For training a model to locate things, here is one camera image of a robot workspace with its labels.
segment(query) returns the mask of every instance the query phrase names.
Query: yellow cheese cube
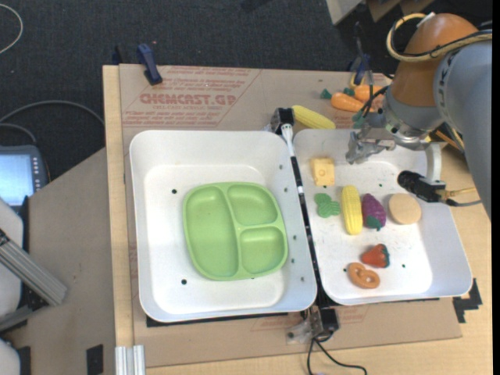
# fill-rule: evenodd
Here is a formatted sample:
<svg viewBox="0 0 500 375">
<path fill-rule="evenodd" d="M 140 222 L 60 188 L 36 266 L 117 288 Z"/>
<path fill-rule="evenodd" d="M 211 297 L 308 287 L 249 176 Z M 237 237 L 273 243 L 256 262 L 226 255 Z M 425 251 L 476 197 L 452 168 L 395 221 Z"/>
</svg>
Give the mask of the yellow cheese cube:
<svg viewBox="0 0 500 375">
<path fill-rule="evenodd" d="M 335 168 L 332 159 L 311 159 L 311 168 L 316 186 L 331 186 L 335 183 Z"/>
</svg>

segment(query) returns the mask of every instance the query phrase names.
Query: beige round toy food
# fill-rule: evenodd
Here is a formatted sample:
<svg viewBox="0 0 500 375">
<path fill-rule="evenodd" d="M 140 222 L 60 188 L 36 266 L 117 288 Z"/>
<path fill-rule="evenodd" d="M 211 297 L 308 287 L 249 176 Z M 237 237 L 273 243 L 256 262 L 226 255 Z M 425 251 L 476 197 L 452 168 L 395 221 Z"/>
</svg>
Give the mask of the beige round toy food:
<svg viewBox="0 0 500 375">
<path fill-rule="evenodd" d="M 380 278 L 375 271 L 367 270 L 360 262 L 351 262 L 347 270 L 349 279 L 363 289 L 374 289 L 380 285 Z"/>
<path fill-rule="evenodd" d="M 405 193 L 396 193 L 389 199 L 389 213 L 395 222 L 402 225 L 409 225 L 420 219 L 422 209 L 413 196 Z"/>
</svg>

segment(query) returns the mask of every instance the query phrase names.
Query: white tray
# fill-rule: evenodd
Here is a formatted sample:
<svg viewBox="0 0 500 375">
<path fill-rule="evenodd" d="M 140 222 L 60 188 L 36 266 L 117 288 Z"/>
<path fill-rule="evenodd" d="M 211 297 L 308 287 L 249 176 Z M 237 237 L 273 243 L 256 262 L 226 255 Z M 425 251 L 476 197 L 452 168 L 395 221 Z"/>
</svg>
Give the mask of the white tray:
<svg viewBox="0 0 500 375">
<path fill-rule="evenodd" d="M 363 228 L 361 234 L 347 234 L 342 215 L 326 219 L 316 213 L 314 195 L 328 193 L 341 201 L 341 189 L 352 184 L 361 196 L 370 193 L 388 207 L 394 193 L 407 193 L 397 183 L 403 170 L 425 175 L 425 152 L 397 147 L 392 152 L 372 155 L 363 164 L 345 160 L 350 130 L 303 130 L 295 139 L 295 154 L 302 175 L 306 205 L 311 223 L 323 289 L 335 302 L 355 305 L 418 298 L 463 295 L 472 284 L 472 275 L 449 207 L 419 200 L 422 218 L 412 225 L 399 225 L 387 215 L 380 231 Z M 329 157 L 334 160 L 335 185 L 317 187 L 309 160 Z M 380 286 L 356 287 L 345 272 L 351 262 L 371 245 L 384 243 L 390 254 L 390 266 L 377 269 Z"/>
<path fill-rule="evenodd" d="M 264 131 L 147 130 L 130 143 L 139 295 L 154 320 L 302 311 L 316 280 L 288 148 Z M 275 273 L 217 281 L 200 275 L 184 240 L 182 202 L 194 187 L 245 181 L 267 187 L 284 219 L 288 259 Z"/>
</svg>

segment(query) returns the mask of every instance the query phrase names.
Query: green plate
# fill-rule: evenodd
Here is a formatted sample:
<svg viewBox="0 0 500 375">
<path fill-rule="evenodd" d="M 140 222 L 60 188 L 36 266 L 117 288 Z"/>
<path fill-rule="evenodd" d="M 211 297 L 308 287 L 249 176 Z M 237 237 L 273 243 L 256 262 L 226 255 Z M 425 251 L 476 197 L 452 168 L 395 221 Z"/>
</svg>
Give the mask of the green plate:
<svg viewBox="0 0 500 375">
<path fill-rule="evenodd" d="M 280 269 L 287 259 L 280 208 L 259 184 L 196 187 L 184 198 L 183 221 L 191 260 L 210 279 L 261 277 Z"/>
</svg>

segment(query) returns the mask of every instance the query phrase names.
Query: wooden table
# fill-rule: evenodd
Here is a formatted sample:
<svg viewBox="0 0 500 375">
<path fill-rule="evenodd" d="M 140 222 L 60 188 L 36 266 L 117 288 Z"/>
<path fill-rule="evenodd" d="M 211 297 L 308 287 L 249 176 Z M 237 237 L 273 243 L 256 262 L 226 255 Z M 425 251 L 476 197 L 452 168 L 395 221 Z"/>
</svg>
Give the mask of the wooden table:
<svg viewBox="0 0 500 375">
<path fill-rule="evenodd" d="M 110 227 L 112 244 L 112 279 L 116 345 L 134 345 L 134 323 L 130 293 L 130 263 L 127 236 L 127 207 L 123 182 L 123 139 L 120 122 L 120 71 L 117 66 L 103 68 L 105 98 L 106 151 L 109 180 Z M 463 158 L 447 147 L 443 151 L 442 179 L 448 188 L 467 188 L 472 184 Z M 385 345 L 335 351 L 343 363 L 355 363 L 368 369 L 370 375 L 404 373 L 492 373 L 492 300 L 491 300 L 491 223 L 481 205 L 452 209 L 483 305 L 466 312 L 461 325 L 462 337 L 403 345 Z M 198 373 L 307 373 L 306 354 L 236 359 L 182 366 L 148 369 L 148 374 Z M 335 366 L 323 354 L 312 354 L 312 369 L 324 373 L 356 373 Z"/>
</svg>

